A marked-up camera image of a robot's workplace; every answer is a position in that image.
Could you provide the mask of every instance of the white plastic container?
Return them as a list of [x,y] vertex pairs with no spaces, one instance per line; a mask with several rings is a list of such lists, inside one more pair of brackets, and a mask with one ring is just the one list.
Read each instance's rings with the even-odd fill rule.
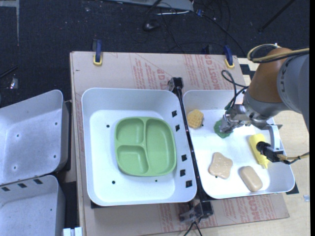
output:
[[54,176],[0,186],[0,235],[61,236],[64,207]]
[[59,90],[0,108],[0,185],[63,168],[69,113]]
[[[180,103],[166,90],[91,88],[82,96],[87,189],[100,206],[188,202],[196,182]],[[164,176],[137,177],[120,171],[114,145],[116,123],[127,117],[166,121],[174,134],[177,162]]]
[[[191,90],[183,97],[186,114],[194,109],[199,109],[204,114],[203,126],[189,129],[203,189],[216,199],[290,191],[295,185],[290,165],[270,162],[268,169],[265,169],[257,163],[251,150],[249,137],[262,133],[266,142],[270,143],[268,131],[259,130],[252,125],[243,126],[234,129],[233,133],[224,139],[214,132],[215,123],[222,118],[224,108],[233,96],[233,90]],[[238,104],[242,103],[242,96],[242,94],[238,96]],[[270,119],[269,123],[274,124],[273,119]],[[214,177],[208,172],[215,152],[220,152],[233,161],[228,179]],[[263,182],[260,190],[251,192],[245,186],[239,176],[239,170],[243,166],[254,168]]]

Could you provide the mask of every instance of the yellow object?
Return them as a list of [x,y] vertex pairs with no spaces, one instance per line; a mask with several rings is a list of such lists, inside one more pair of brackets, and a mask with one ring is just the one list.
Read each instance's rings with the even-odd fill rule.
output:
[[191,128],[199,128],[202,124],[202,120],[203,113],[200,112],[198,109],[189,112],[187,115],[188,126]]
[[249,139],[249,142],[250,142],[250,145],[252,147],[252,151],[258,161],[258,163],[260,165],[262,165],[264,168],[268,168],[268,163],[270,162],[266,156],[260,154],[260,152],[256,149],[256,145],[257,143],[259,142],[265,142],[265,137],[263,134],[255,134],[255,135],[252,135],[250,136],[250,139]]
[[234,63],[233,63],[232,65],[230,65],[230,64],[227,62],[227,59],[225,59],[224,62],[225,62],[225,64],[226,64],[227,68],[232,69],[232,68],[234,67]]
[[99,62],[96,62],[96,55],[93,55],[93,64],[97,66],[102,65],[102,55],[99,58]]

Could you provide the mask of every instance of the blue clamp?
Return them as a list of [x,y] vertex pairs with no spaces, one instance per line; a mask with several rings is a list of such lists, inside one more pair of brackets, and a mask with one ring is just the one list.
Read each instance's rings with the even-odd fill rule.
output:
[[229,48],[228,45],[225,45],[223,47],[223,51],[224,51],[224,54],[225,54],[225,57],[226,57],[226,59],[224,60],[226,66],[228,68],[233,68],[234,67],[234,63],[233,63],[233,56],[232,56],[231,49]]
[[102,49],[102,40],[96,39],[94,40],[94,46],[93,51],[95,51],[95,55],[93,55],[93,64],[100,66],[102,65],[102,54],[101,54],[101,49]]

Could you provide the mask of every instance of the green object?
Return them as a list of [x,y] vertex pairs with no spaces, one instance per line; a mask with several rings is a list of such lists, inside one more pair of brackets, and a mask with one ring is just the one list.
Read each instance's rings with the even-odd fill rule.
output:
[[221,138],[225,138],[225,137],[228,137],[230,134],[232,134],[233,131],[227,134],[220,132],[220,125],[221,125],[221,119],[218,120],[214,126],[215,133],[218,136],[220,136]]
[[120,120],[115,128],[118,166],[128,175],[162,176],[176,166],[173,132],[167,122],[151,117]]

